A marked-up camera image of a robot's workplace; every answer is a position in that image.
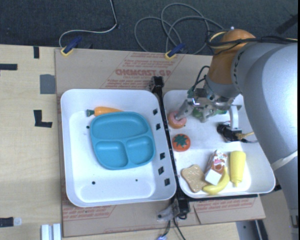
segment blue plate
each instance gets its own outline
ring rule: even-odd
[[[110,170],[143,166],[155,157],[151,128],[139,113],[98,115],[91,122],[90,136],[96,158]]]

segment toy food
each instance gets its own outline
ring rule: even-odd
[[[172,139],[172,147],[175,151],[182,152],[190,148],[190,138],[185,134],[177,134]]]
[[[230,153],[230,176],[235,187],[242,182],[246,162],[246,153],[243,151],[232,151]]]
[[[218,182],[218,184],[217,185],[212,185],[212,184],[205,185],[202,188],[202,190],[204,192],[207,192],[210,195],[215,195],[215,194],[219,193],[221,190],[223,190],[228,185],[229,181],[230,181],[230,177],[228,174],[228,168],[225,167],[223,169],[222,177],[221,177],[220,181]]]
[[[197,193],[207,185],[205,182],[204,172],[200,169],[199,165],[194,164],[189,168],[185,168],[181,171],[181,176],[188,183],[192,192]]]
[[[112,108],[112,107],[107,107],[107,106],[97,106],[94,110],[87,109],[86,116],[90,117],[92,115],[95,115],[97,117],[102,114],[113,113],[113,112],[122,112],[122,110]]]
[[[168,115],[168,124],[174,128],[174,129],[179,129],[185,126],[186,122],[187,122],[187,118],[181,118],[180,120],[177,120],[175,118],[176,114],[178,113],[178,111],[172,111],[171,113],[169,113]]]
[[[214,151],[210,156],[204,171],[205,180],[213,185],[217,185],[223,175],[228,156],[219,150]]]

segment black hole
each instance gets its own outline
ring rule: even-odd
[[[164,185],[165,185],[165,186],[170,185],[170,179],[169,179],[169,178],[166,178],[166,179],[164,180]]]
[[[158,169],[159,175],[161,175],[164,171],[165,171],[165,170],[164,170],[164,167],[163,167],[163,166],[160,167],[160,168]]]

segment blue and yellow clamp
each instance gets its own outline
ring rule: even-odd
[[[178,44],[176,47],[174,47],[172,50],[168,51],[165,55],[164,58],[168,61],[171,61],[174,57],[176,57],[176,53],[181,51],[183,48],[185,48],[186,45],[184,43]]]
[[[64,47],[60,52],[63,56],[67,57],[74,51],[74,48],[82,41],[82,36],[77,36],[76,38],[72,39],[70,43]]]

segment pink donut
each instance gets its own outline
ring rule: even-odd
[[[180,120],[177,120],[175,118],[177,113],[178,113],[178,111],[172,111],[168,115],[168,124],[174,129],[179,129],[181,127],[184,127],[187,122],[186,117],[181,118]]]

